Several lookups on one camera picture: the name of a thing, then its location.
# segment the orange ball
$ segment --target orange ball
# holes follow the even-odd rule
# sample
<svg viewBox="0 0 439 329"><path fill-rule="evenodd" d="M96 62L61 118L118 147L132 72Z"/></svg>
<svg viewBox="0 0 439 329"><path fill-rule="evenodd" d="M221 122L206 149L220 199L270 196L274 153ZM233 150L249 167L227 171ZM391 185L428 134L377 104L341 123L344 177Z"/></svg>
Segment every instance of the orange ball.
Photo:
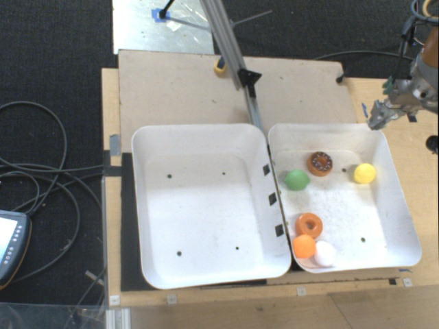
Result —
<svg viewBox="0 0 439 329"><path fill-rule="evenodd" d="M316 252L316 242L311 236L302 234L293 239L293 250L297 258L309 258Z"/></svg>

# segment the green ball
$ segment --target green ball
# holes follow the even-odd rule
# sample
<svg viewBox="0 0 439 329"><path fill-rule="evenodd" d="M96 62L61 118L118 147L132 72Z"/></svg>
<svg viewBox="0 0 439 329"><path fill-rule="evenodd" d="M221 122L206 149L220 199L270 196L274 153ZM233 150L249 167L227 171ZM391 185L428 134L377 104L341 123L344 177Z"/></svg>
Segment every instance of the green ball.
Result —
<svg viewBox="0 0 439 329"><path fill-rule="evenodd" d="M284 182L288 186L289 190L299 191L307 187L309 177L304 171L294 169L287 173Z"/></svg>

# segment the device screen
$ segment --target device screen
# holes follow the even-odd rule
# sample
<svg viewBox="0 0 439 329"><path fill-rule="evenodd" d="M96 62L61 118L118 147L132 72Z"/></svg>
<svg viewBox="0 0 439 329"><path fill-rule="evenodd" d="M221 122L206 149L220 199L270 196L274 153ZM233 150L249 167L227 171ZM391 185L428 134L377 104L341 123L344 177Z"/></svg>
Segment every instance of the device screen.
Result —
<svg viewBox="0 0 439 329"><path fill-rule="evenodd" d="M17 221L0 217L0 260L5 256L6 249L14 234Z"/></svg>

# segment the robotic end effector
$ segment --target robotic end effector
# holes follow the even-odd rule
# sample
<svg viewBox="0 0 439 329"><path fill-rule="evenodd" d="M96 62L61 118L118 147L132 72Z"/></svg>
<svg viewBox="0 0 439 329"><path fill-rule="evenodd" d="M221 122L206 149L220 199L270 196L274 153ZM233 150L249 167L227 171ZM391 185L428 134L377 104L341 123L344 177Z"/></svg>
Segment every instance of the robotic end effector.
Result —
<svg viewBox="0 0 439 329"><path fill-rule="evenodd" d="M422 109L438 114L438 27L432 28L423 50L413 61L409 79L389 78L383 87L388 97L374 103L368 120L373 130L404 115L414 120Z"/></svg>

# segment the white ball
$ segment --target white ball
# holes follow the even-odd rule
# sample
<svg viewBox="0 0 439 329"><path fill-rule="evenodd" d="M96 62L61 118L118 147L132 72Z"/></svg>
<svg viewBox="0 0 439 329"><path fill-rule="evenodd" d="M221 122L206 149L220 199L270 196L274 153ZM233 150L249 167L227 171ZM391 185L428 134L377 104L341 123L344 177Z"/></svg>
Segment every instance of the white ball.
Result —
<svg viewBox="0 0 439 329"><path fill-rule="evenodd" d="M334 246L326 241L318 241L316 243L316 253L314 259L322 267L330 267L335 263L335 255L337 251Z"/></svg>

